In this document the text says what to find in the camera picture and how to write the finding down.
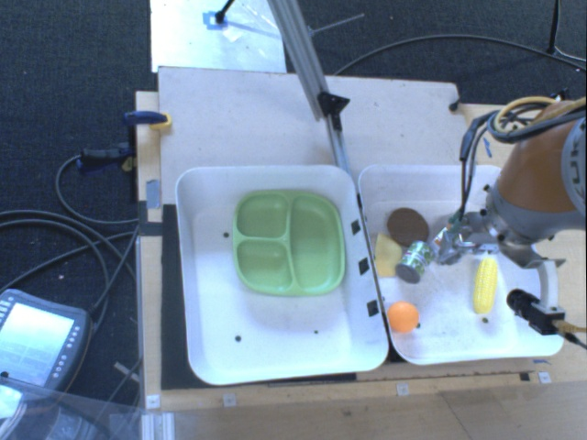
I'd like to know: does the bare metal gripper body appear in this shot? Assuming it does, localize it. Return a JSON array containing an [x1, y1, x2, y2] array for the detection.
[[452, 210, 507, 257]]

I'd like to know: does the green and white can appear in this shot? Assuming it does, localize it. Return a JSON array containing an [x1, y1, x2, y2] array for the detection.
[[394, 240, 437, 285]]

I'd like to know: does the brown round biscuit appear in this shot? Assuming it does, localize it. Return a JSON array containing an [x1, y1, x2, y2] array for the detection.
[[386, 207, 431, 248]]

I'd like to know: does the yellow corn cob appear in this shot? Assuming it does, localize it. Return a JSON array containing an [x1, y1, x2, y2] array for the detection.
[[472, 255, 500, 315]]

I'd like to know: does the yellow cheese wedge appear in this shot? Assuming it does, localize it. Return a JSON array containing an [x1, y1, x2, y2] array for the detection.
[[373, 232, 403, 279]]

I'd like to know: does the white plastic tray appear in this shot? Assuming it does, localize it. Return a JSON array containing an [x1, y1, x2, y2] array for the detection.
[[357, 163, 566, 367], [175, 164, 391, 387]]

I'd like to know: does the orange ball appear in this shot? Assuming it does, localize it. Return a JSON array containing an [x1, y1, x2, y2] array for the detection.
[[387, 301, 421, 335]]

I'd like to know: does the green divided plate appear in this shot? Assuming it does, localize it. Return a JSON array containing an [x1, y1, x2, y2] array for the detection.
[[232, 189, 347, 298]]

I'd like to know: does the pale wood board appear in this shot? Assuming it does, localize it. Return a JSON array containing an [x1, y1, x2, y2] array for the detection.
[[135, 90, 587, 413]]

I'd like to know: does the black cylinder on white bracket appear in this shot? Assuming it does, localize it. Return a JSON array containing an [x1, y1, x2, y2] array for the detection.
[[499, 240, 567, 336]]

